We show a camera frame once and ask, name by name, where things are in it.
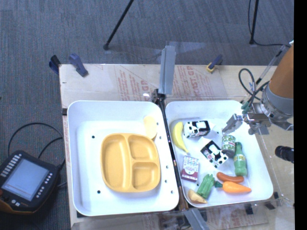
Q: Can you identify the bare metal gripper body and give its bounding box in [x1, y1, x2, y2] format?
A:
[243, 102, 294, 136]

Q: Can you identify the green can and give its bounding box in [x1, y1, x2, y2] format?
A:
[221, 134, 236, 159]

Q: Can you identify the black and white cow carton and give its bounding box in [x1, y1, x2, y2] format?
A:
[182, 120, 212, 139]
[200, 140, 229, 169]

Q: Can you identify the green bottle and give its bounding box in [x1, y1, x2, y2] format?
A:
[233, 141, 248, 177]

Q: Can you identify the white plastic tray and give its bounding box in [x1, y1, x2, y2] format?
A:
[165, 100, 274, 209]
[67, 100, 180, 217]

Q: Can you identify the orange sausage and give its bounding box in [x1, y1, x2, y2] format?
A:
[216, 171, 245, 184]

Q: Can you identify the yellow banana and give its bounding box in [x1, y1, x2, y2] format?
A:
[172, 121, 190, 154]

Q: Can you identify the red and white carton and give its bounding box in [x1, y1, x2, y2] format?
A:
[180, 155, 200, 183]

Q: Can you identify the orange carrot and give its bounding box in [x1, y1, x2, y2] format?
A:
[213, 181, 252, 194]

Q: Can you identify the green asparagus bunch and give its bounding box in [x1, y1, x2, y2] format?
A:
[196, 173, 215, 199]

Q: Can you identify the pale yellow biscuit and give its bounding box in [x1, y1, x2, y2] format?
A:
[143, 115, 158, 140]

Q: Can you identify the yellow cheese wedge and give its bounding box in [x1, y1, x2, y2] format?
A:
[187, 188, 208, 205]

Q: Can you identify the yellow divided plate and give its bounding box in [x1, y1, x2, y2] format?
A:
[100, 133, 162, 193]

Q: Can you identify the brown cardboard board red print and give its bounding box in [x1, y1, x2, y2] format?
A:
[58, 63, 295, 230]

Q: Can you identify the black cylinder on white bracket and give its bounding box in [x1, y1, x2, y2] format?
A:
[274, 145, 295, 164]

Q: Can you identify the black block with thin wires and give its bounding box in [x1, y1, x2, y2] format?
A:
[151, 89, 166, 103]

